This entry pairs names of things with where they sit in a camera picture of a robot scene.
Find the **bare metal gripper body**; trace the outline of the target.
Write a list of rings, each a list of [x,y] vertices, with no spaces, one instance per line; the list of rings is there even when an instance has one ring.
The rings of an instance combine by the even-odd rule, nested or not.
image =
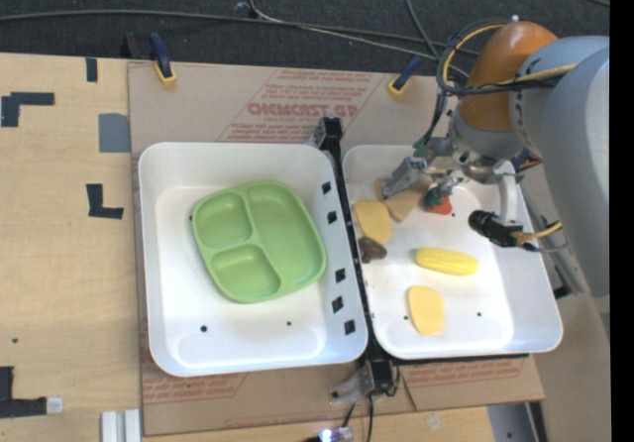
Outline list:
[[[501,160],[478,153],[460,137],[436,137],[427,145],[427,159],[431,167],[454,170],[482,184],[491,184]]]

